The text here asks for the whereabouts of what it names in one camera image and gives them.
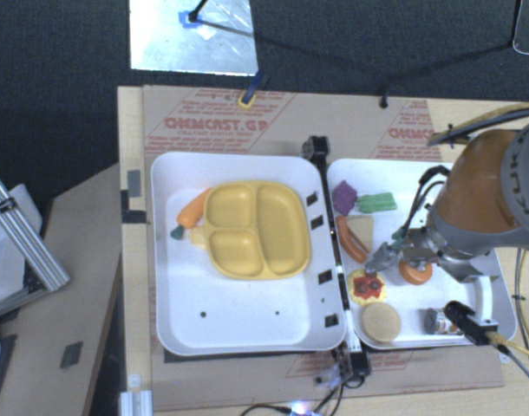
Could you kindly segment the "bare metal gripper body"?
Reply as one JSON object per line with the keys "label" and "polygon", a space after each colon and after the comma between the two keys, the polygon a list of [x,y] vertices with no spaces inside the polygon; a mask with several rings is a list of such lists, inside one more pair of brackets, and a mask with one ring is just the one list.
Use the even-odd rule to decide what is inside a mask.
{"label": "bare metal gripper body", "polygon": [[411,229],[403,242],[398,270],[407,283],[427,283],[435,266],[458,283],[470,283],[481,276],[471,264],[473,255],[456,250],[432,227]]}

